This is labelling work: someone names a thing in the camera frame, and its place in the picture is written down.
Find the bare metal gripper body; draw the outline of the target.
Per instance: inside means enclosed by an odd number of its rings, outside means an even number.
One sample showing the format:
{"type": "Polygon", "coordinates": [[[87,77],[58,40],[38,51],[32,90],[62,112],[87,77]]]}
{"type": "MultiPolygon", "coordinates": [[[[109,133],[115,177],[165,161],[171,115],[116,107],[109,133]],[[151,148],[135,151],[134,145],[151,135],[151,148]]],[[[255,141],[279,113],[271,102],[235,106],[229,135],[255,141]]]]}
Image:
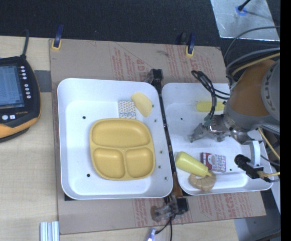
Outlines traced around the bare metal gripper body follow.
{"type": "Polygon", "coordinates": [[[210,121],[208,132],[215,138],[218,133],[227,133],[227,137],[232,137],[239,144],[251,142],[248,130],[236,124],[227,114],[214,115],[210,121]]]}

